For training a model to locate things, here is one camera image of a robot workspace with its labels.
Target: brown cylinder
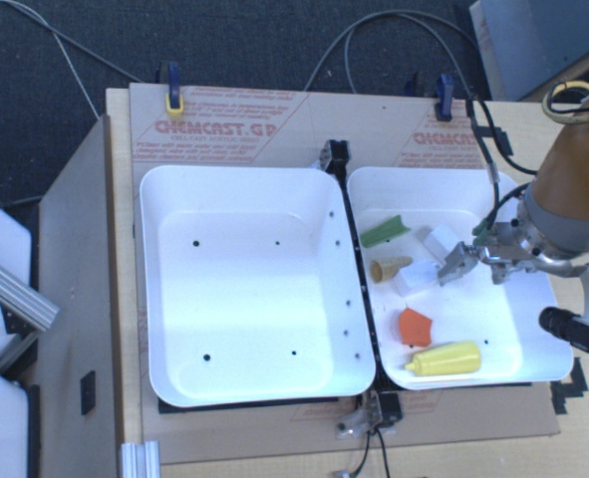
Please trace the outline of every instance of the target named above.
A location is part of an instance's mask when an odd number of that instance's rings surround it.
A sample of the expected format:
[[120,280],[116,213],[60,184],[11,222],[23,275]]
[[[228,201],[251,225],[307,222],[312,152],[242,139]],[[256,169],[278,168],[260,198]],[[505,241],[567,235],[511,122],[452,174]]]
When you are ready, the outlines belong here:
[[589,221],[589,122],[564,126],[533,179],[531,193],[553,214]]

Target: green block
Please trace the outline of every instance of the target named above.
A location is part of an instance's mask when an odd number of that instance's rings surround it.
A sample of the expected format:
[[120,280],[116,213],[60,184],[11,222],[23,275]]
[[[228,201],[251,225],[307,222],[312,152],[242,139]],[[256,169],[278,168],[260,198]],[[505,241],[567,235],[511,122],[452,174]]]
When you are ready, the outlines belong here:
[[377,244],[389,241],[394,237],[406,234],[411,228],[403,224],[401,216],[394,216],[393,218],[384,221],[380,225],[361,234],[361,245],[365,248],[371,248]]

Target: yellow cylinder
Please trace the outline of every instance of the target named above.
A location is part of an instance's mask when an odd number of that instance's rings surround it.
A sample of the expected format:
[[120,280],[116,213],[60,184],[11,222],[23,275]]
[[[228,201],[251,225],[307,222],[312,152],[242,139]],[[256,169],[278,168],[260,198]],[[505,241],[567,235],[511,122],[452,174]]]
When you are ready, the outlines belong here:
[[480,349],[474,342],[456,342],[414,355],[405,369],[416,375],[469,373],[480,368]]

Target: blue clamp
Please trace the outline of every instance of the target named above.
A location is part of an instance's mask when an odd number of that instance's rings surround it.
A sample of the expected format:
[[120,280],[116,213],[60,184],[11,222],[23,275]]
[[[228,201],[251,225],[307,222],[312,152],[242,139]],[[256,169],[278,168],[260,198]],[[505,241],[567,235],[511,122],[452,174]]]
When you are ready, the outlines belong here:
[[451,116],[451,102],[453,101],[453,78],[450,75],[440,75],[436,82],[436,119],[449,122]]
[[183,114],[183,95],[178,74],[177,62],[162,62],[156,70],[155,80],[158,84],[167,83],[168,92],[165,95],[165,110],[169,115],[180,117]]

